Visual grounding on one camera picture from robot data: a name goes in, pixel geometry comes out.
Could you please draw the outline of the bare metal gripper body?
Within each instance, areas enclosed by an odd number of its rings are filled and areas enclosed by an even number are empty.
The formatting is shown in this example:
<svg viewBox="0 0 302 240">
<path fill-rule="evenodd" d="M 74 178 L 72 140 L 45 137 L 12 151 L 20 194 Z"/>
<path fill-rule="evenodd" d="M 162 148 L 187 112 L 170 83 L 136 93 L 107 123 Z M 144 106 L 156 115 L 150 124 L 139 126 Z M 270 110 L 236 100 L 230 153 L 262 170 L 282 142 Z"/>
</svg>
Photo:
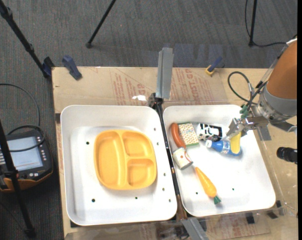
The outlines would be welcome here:
<svg viewBox="0 0 302 240">
<path fill-rule="evenodd" d="M 289 116 L 276 111 L 261 97 L 257 105 L 250 108 L 250 114 L 244 120 L 244 127 L 253 130 L 272 125 L 280 130 L 295 130 L 295 125 L 287 122 L 289 118 Z"/>
</svg>

